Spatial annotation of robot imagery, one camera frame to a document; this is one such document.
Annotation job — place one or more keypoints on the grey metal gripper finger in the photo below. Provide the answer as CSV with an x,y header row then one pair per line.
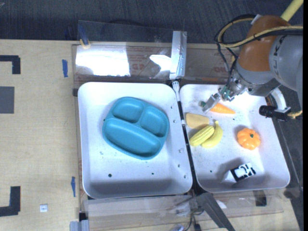
x,y
210,103

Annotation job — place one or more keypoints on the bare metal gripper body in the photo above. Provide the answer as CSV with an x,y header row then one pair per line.
x,y
234,89

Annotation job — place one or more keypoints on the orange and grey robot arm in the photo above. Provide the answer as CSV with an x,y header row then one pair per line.
x,y
284,56

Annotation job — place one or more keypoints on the orange carrot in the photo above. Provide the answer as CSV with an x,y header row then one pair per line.
x,y
222,109

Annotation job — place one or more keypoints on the yellow wedge slice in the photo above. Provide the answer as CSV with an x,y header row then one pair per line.
x,y
196,120

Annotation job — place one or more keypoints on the yellow corn cob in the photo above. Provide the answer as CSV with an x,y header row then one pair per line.
x,y
201,136

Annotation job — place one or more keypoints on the yellow banana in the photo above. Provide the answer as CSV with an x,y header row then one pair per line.
x,y
215,138

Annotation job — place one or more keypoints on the orange pumpkin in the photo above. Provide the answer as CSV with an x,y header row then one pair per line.
x,y
247,139

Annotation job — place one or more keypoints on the white plastic tray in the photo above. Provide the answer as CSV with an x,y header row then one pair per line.
x,y
223,157
134,177

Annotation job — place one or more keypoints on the white and black carton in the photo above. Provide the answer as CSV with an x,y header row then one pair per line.
x,y
243,172

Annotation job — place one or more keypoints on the blue divided plate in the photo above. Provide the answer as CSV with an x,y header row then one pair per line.
x,y
134,133

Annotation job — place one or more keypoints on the black cylinder on white bracket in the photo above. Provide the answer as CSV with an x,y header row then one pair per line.
x,y
270,111

